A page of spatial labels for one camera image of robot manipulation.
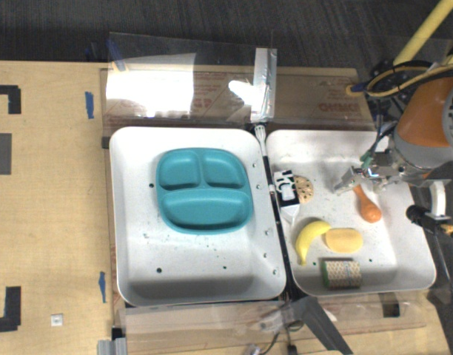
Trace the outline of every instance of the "brown round cookie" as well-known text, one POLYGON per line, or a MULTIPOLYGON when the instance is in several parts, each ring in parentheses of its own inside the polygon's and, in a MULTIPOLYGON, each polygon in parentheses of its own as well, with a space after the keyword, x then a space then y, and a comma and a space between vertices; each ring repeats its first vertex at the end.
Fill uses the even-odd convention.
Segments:
POLYGON ((295 188, 298 192, 299 202, 308 203, 314 197, 314 186, 312 182, 304 176, 294 176, 295 188))

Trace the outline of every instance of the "white square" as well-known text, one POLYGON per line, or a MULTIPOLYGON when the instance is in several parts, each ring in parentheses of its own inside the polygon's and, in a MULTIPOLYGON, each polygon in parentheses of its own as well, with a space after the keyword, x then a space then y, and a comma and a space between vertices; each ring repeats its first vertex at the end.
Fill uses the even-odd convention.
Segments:
POLYGON ((62 326, 64 324, 64 315, 60 314, 51 314, 50 316, 50 325, 51 326, 62 326))

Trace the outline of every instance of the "black corner marker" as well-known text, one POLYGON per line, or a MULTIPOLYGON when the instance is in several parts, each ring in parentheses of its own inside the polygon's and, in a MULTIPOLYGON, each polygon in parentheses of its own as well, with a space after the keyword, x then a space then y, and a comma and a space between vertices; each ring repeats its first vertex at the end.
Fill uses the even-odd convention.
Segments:
POLYGON ((18 86, 0 85, 0 95, 7 95, 7 112, 9 115, 21 114, 21 89, 18 86))
POLYGON ((6 287, 4 316, 0 318, 0 333, 16 331, 21 324, 21 287, 6 287))

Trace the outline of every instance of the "dark floor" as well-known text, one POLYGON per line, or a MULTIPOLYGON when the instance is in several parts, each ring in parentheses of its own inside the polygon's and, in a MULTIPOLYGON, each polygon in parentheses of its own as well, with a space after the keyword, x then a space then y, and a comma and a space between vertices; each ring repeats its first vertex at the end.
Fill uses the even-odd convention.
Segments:
MULTIPOLYGON (((399 53, 438 2, 0 0, 0 59, 85 61, 90 42, 103 55, 109 33, 118 32, 272 46, 279 66, 353 67, 366 79, 399 53)), ((452 46, 453 12, 417 58, 440 61, 452 46)), ((441 172, 453 179, 453 164, 441 172)), ((449 198, 453 204, 453 184, 449 198)), ((453 242, 444 238, 443 247, 453 272, 453 242)), ((432 298, 453 353, 453 295, 444 279, 440 272, 432 298)))

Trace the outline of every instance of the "gray square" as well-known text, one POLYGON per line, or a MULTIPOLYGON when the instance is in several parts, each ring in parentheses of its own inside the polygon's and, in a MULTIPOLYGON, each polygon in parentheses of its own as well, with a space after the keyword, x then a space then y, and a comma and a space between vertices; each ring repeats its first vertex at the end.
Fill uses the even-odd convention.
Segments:
POLYGON ((0 133, 0 175, 11 175, 11 134, 0 133))

